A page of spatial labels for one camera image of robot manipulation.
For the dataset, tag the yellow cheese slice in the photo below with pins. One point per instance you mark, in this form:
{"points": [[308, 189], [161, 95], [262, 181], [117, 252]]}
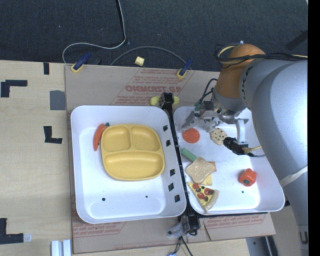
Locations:
{"points": [[208, 180]]}

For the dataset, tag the white plastic tray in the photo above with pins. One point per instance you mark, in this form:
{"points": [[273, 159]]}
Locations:
{"points": [[125, 200], [230, 200]]}

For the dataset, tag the tan bread slice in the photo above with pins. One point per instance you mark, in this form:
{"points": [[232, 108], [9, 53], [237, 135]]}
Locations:
{"points": [[199, 170]]}

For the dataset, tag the orange round slice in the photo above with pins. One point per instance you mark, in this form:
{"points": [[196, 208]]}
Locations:
{"points": [[191, 135]]}

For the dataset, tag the yellow banana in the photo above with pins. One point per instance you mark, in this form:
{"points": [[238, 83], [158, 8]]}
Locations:
{"points": [[154, 100]]}

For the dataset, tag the yellow cube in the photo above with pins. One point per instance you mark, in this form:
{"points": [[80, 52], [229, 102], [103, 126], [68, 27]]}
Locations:
{"points": [[139, 61]]}

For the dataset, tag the orange bell pepper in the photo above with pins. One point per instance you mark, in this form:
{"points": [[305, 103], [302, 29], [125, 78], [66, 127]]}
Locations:
{"points": [[247, 177]]}

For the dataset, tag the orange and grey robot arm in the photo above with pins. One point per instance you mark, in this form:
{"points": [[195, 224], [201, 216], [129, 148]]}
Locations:
{"points": [[275, 105]]}

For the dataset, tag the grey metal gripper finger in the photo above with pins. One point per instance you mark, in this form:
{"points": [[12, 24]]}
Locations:
{"points": [[190, 119], [210, 126]]}

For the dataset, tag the orange carrot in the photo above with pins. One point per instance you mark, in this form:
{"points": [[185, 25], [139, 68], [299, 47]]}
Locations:
{"points": [[98, 136]]}

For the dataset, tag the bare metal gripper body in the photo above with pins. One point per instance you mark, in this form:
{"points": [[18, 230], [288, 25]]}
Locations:
{"points": [[212, 115]]}

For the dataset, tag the pizza slice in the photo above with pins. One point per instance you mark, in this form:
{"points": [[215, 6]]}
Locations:
{"points": [[203, 196]]}

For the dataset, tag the green stick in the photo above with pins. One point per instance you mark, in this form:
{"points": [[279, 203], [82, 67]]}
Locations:
{"points": [[188, 154]]}

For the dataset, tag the brown cardboard board red print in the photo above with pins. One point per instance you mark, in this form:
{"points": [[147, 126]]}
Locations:
{"points": [[100, 85]]}

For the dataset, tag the black cylinder on white bracket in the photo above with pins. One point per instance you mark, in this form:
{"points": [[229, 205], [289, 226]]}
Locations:
{"points": [[235, 145]]}

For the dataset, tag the beige chocolate chip biscuit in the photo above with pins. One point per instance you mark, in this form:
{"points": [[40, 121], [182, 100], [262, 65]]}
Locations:
{"points": [[218, 137]]}

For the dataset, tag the yellow divided plate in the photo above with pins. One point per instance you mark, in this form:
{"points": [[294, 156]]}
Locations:
{"points": [[132, 160]]}

